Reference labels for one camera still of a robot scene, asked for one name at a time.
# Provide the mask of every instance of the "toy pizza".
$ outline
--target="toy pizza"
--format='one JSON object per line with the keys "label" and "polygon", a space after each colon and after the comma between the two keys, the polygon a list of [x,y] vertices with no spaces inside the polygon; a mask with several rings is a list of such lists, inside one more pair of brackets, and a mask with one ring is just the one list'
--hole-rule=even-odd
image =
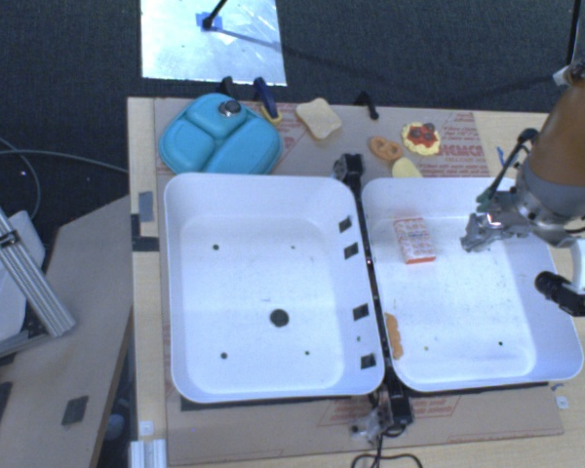
{"label": "toy pizza", "polygon": [[431,156],[440,152],[440,134],[433,123],[409,123],[401,131],[403,144],[411,152]]}

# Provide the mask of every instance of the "orange toy food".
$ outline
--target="orange toy food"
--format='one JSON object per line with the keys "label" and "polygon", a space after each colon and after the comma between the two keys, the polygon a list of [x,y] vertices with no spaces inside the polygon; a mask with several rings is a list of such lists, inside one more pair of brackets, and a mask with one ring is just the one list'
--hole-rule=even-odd
{"label": "orange toy food", "polygon": [[400,143],[386,140],[382,136],[371,137],[369,148],[372,154],[384,161],[397,161],[403,156],[403,147]]}
{"label": "orange toy food", "polygon": [[401,131],[406,148],[423,156],[440,152],[440,134],[433,123],[409,123]]}
{"label": "orange toy food", "polygon": [[397,361],[403,357],[403,346],[401,345],[401,334],[399,333],[399,323],[397,318],[392,314],[384,313],[386,318],[386,329],[392,347],[392,358]]}

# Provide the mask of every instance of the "wooden table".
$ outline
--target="wooden table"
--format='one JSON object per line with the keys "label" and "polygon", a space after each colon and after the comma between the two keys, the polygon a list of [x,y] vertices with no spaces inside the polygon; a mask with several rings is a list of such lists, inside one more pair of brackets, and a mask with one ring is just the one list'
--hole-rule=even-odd
{"label": "wooden table", "polygon": [[[131,163],[131,208],[132,214],[139,213],[141,193],[153,193],[156,199],[156,153],[155,99],[131,98],[128,102],[129,139]],[[368,117],[360,108],[360,119]],[[395,108],[379,108],[379,114]],[[516,136],[528,127],[540,128],[545,120],[544,114],[536,113],[497,113],[474,112],[474,121],[481,137],[489,171],[496,175],[500,170],[496,147],[509,151]],[[366,135],[380,135],[368,132],[369,122],[362,123],[359,130],[367,130]],[[156,208],[151,220],[140,225],[143,237],[158,236]],[[553,257],[560,273],[571,273],[571,260],[567,252],[555,251]],[[163,337],[160,295],[160,258],[153,252],[137,252],[133,256],[135,279],[135,341],[136,341],[136,394],[138,420],[141,424],[139,438],[143,441],[165,439],[167,418],[165,411],[165,383],[163,367]],[[575,321],[585,353],[585,319]],[[408,448],[415,453],[425,467],[497,467],[530,468],[547,467],[585,467],[585,364],[578,377],[564,384],[556,392],[563,395],[569,404],[561,410],[565,433],[562,436],[519,439],[513,441],[477,442],[469,444]],[[386,454],[400,450],[387,450]],[[234,463],[239,467],[342,467],[348,466],[353,455],[350,452],[329,455],[287,457],[280,459],[253,460]],[[410,461],[402,461],[405,466],[413,466]],[[230,466],[229,464],[209,464],[207,466]]]}
{"label": "wooden table", "polygon": [[[64,225],[47,279],[76,327],[0,367],[12,383],[0,421],[0,468],[98,466],[131,334],[129,202]],[[82,417],[63,424],[69,404]]]}

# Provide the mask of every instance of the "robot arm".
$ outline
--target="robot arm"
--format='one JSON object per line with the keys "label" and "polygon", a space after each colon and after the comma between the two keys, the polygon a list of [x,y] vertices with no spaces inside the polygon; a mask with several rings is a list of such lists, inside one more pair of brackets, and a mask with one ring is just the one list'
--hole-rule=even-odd
{"label": "robot arm", "polygon": [[[566,312],[585,315],[585,239],[569,222],[585,216],[585,60],[563,71],[569,84],[541,131],[524,131],[493,184],[477,198],[461,244],[467,252],[486,250],[496,240],[532,233],[555,248],[570,248],[574,276],[568,281],[542,273],[537,288]],[[516,184],[498,191],[505,172],[521,151]]]}

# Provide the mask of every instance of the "blue plastic container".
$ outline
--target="blue plastic container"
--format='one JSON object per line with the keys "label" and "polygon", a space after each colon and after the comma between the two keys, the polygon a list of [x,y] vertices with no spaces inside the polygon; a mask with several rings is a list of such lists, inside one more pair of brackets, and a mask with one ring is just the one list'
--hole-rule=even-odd
{"label": "blue plastic container", "polygon": [[158,144],[161,159],[175,174],[268,174],[282,153],[277,130],[223,94],[196,98]]}

